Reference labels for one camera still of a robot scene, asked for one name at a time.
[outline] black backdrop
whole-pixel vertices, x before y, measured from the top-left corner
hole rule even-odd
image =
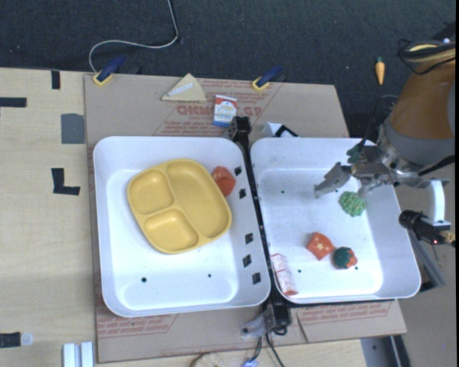
[[[350,134],[362,137],[375,99],[398,95],[410,71],[401,39],[455,37],[456,0],[172,0],[181,39],[159,50],[108,44],[101,69],[254,80],[273,66],[295,83],[337,88]],[[0,67],[90,71],[108,39],[141,44],[174,36],[166,0],[0,0]],[[378,86],[374,63],[386,62]]]

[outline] blue clamp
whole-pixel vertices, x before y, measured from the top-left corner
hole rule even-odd
[[[264,75],[257,77],[255,80],[252,82],[252,88],[260,93],[263,91],[265,88],[269,86],[269,82],[280,75],[282,73],[283,69],[282,67],[273,67],[271,70],[266,72]]]
[[[93,82],[97,86],[104,86],[112,79],[112,74],[124,64],[125,56],[117,56],[109,61],[106,67],[93,77]]]

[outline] wooden triangle block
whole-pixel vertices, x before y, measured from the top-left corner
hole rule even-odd
[[[177,102],[206,102],[206,94],[190,73],[185,75],[180,82],[172,87],[168,93],[161,97],[162,101]]]

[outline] yellow plate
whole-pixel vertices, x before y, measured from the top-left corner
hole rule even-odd
[[[222,236],[231,210],[201,164],[168,161],[136,174],[127,189],[129,206],[141,231],[158,251],[182,253]]]

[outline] white tray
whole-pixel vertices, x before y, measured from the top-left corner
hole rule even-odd
[[[229,231],[190,252],[166,255],[143,236],[126,198],[130,179],[148,167],[190,158],[211,172],[237,167],[226,198]],[[241,150],[225,138],[109,137],[93,152],[103,298],[123,317],[261,304],[270,278]],[[246,194],[240,198],[240,191]]]
[[[298,293],[296,304],[411,297],[421,278],[408,234],[398,221],[400,208],[392,186],[374,189],[366,210],[352,217],[338,203],[342,192],[357,192],[355,178],[337,192],[314,197],[314,185],[357,144],[350,138],[263,138],[251,148],[270,254],[287,258]],[[336,247],[358,257],[355,268],[333,267],[330,255],[318,261],[305,246],[321,232]]]

